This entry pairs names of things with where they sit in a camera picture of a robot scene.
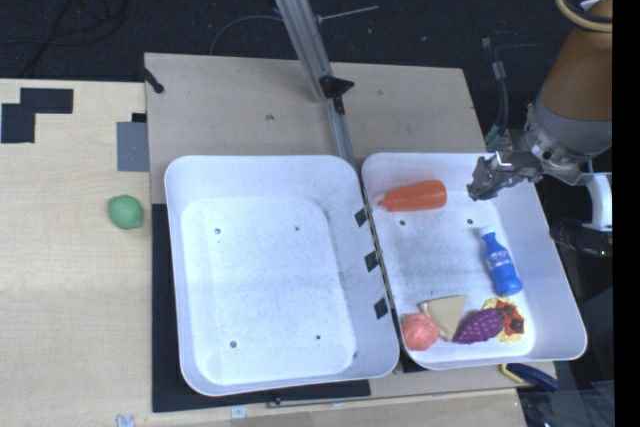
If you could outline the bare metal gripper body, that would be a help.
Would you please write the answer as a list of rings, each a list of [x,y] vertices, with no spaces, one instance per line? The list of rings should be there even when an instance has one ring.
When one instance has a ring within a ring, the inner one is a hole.
[[[566,153],[553,140],[536,140],[530,134],[510,134],[493,155],[493,175],[505,185],[539,182],[544,175],[568,185],[584,185],[586,159]]]

